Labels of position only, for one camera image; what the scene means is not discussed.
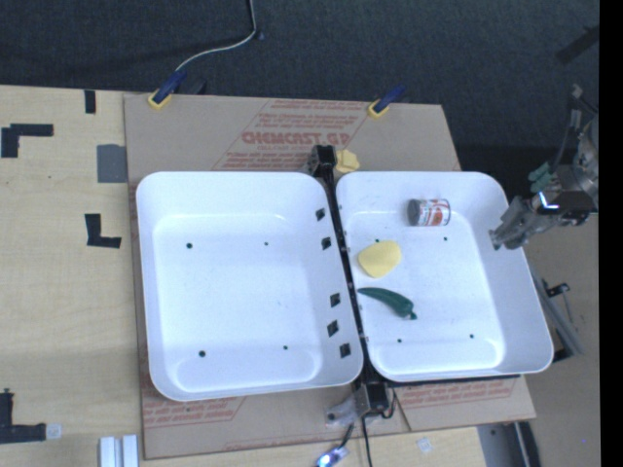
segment yellow object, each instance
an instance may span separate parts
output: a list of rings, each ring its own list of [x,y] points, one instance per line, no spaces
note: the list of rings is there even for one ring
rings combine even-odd
[[[359,169],[359,160],[357,159],[357,155],[348,149],[336,151],[336,156],[338,158],[338,163],[335,168],[341,173],[350,173],[351,171]]]
[[[369,106],[368,106],[368,116],[370,116],[371,118],[374,118],[375,120],[377,120],[378,118],[380,118],[383,114],[385,114],[387,112],[387,110],[389,109],[389,106],[387,105],[383,111],[381,112],[377,112],[374,110],[374,107],[380,102],[381,100],[375,100],[374,102],[372,102]]]
[[[387,275],[398,266],[400,260],[402,260],[400,246],[394,240],[375,242],[357,256],[359,265],[374,278]]]
[[[156,93],[158,93],[157,90],[154,91],[151,95],[149,95],[149,97],[147,97],[147,103],[149,103],[152,109],[156,109],[157,111],[160,111],[171,100],[172,94],[170,93],[163,99],[163,101],[160,104],[157,104],[156,102],[154,102],[154,96],[156,95]]]

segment soda can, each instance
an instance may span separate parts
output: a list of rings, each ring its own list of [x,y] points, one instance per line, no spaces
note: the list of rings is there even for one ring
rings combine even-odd
[[[414,227],[443,227],[450,221],[450,203],[444,198],[412,198],[407,216]]]

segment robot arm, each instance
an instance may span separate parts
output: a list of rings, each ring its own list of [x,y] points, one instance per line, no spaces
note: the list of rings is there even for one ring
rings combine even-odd
[[[515,197],[501,216],[501,225],[490,231],[495,249],[516,249],[534,234],[556,226],[582,225],[599,211],[599,113],[581,98],[575,87],[571,123],[561,150],[551,163],[531,174],[531,198]],[[593,119],[580,129],[582,110]],[[560,164],[568,136],[576,135],[577,153],[572,164]]]

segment black tape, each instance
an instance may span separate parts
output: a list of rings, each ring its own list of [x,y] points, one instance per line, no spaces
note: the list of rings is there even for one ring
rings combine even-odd
[[[2,128],[2,147],[0,158],[16,158],[18,156],[19,136],[10,128]]]
[[[13,393],[0,393],[0,445],[46,440],[46,424],[13,424]]]
[[[594,44],[600,41],[599,25],[590,27],[577,40],[574,40],[561,51],[556,53],[556,58],[562,64],[569,64],[584,51],[590,49]]]
[[[11,124],[11,131],[17,136],[52,136],[55,134],[55,126]]]
[[[87,234],[89,235],[87,245],[92,245],[96,247],[112,247],[115,249],[119,249],[121,247],[120,237],[101,236],[100,214],[86,214],[85,221],[87,222]]]
[[[95,90],[85,90],[85,112],[87,114],[95,114],[96,110]]]
[[[2,146],[0,158],[16,158],[18,156],[19,138],[21,136],[53,136],[54,125],[11,124],[2,128]]]

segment blue clamp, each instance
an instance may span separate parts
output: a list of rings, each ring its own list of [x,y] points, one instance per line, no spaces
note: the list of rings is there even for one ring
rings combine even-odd
[[[185,70],[175,71],[148,98],[149,105],[156,110],[165,107],[171,100],[173,92],[184,82],[188,73]]]
[[[368,106],[368,115],[377,120],[389,109],[389,104],[402,98],[406,89],[402,85],[398,85],[387,93],[384,97],[379,98]]]

